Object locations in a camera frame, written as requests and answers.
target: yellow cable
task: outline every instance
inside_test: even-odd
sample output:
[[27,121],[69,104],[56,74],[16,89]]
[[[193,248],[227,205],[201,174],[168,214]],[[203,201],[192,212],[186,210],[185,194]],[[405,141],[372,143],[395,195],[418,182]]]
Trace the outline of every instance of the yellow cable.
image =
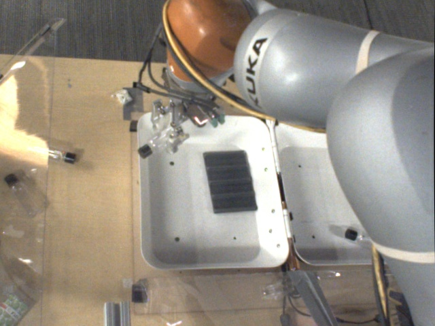
[[379,299],[381,300],[382,313],[383,316],[387,318],[389,315],[388,315],[387,296],[385,294],[385,285],[382,280],[381,257],[374,245],[372,245],[372,263],[373,263],[373,269],[375,270],[376,288],[379,293]]
[[[277,121],[276,118],[269,116],[269,115],[266,115],[265,113],[261,113],[259,111],[250,109],[250,108],[232,100],[231,98],[228,98],[224,93],[220,92],[215,87],[213,87],[207,81],[207,78],[204,77],[204,75],[202,73],[199,73],[198,71],[196,71],[196,69],[194,67],[192,67],[192,65],[190,64],[190,61],[188,60],[188,57],[182,52],[181,47],[179,47],[179,45],[177,44],[177,41],[175,40],[175,38],[173,36],[171,26],[169,25],[167,10],[168,10],[168,6],[169,6],[170,1],[171,0],[166,0],[164,5],[163,5],[163,11],[162,11],[163,29],[164,29],[164,32],[167,36],[167,41],[168,41],[170,47],[172,48],[172,51],[174,51],[174,53],[177,56],[177,58],[179,59],[179,61],[189,71],[189,73],[195,78],[195,80],[198,81],[202,86],[204,86],[210,92],[212,92],[214,95],[216,95],[218,98],[221,98],[223,101],[232,105],[236,109],[239,109],[239,110],[247,113],[248,115],[252,115],[252,116],[260,118],[262,120],[270,120],[270,121],[276,122]],[[296,126],[296,125],[292,125],[292,124],[289,124],[289,125],[296,127],[296,128],[300,128],[300,129],[310,130],[312,132],[325,132],[324,129],[302,127],[302,126]]]

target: wooden table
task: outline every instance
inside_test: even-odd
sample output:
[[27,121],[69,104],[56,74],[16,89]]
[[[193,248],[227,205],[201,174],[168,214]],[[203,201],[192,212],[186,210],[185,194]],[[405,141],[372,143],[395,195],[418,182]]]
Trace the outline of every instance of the wooden table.
[[[131,300],[131,283],[144,277],[174,277],[149,267],[139,251],[136,134],[123,120],[122,106],[111,95],[137,79],[141,64],[56,58],[52,78],[51,139],[74,146],[74,165],[50,163],[43,252],[43,298],[23,321],[44,326],[103,324],[105,302]],[[156,76],[162,65],[154,68]],[[145,111],[156,97],[144,94]],[[236,113],[232,109],[227,113]],[[331,280],[325,294],[353,320],[376,314],[367,272],[359,278]],[[244,289],[243,283],[237,289]],[[363,304],[349,302],[355,290]],[[215,312],[140,314],[133,325],[280,325],[275,308]],[[293,316],[297,325],[314,325]]]

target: plastic bottle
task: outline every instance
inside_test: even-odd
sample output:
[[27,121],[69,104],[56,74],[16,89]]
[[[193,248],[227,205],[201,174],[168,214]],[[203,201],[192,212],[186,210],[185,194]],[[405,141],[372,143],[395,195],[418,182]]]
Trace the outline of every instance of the plastic bottle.
[[9,174],[5,177],[5,182],[20,203],[25,215],[34,217],[44,210],[44,199],[36,189],[32,189],[31,186],[27,185],[24,179],[20,180],[15,174]]
[[54,147],[50,147],[48,150],[48,157],[52,160],[74,164],[75,153],[63,151]]
[[345,233],[345,238],[353,241],[355,244],[364,247],[365,249],[370,249],[372,246],[372,240],[369,236],[357,232],[351,228],[348,228]]

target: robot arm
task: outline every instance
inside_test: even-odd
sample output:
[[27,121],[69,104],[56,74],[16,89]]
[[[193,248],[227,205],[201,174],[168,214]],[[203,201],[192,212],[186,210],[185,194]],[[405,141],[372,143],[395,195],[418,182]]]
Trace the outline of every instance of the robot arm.
[[326,129],[343,191],[415,324],[433,325],[433,43],[263,0],[170,0],[163,26],[178,90],[225,97],[220,87],[234,71],[243,97],[231,99],[235,107]]

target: black bottle cap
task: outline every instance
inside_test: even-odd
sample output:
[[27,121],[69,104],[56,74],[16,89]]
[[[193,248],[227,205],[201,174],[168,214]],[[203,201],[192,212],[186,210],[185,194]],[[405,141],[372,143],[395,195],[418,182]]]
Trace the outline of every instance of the black bottle cap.
[[15,185],[18,182],[18,177],[15,174],[9,174],[5,177],[5,182],[9,187]]
[[345,233],[345,237],[346,239],[349,240],[353,240],[355,241],[356,238],[358,237],[358,232],[356,232],[355,230],[351,230],[350,228],[347,229],[346,233]]
[[65,163],[74,164],[74,162],[75,162],[75,153],[67,152],[65,154],[65,157],[63,158],[63,161]]
[[279,317],[279,321],[281,321],[282,326],[292,326],[292,319],[289,314],[282,314]]
[[141,284],[133,284],[131,289],[131,301],[133,303],[147,303],[147,290]]
[[130,132],[137,132],[137,124],[138,121],[135,120],[130,122]]
[[149,145],[144,145],[137,150],[141,158],[145,159],[152,154],[151,147]]

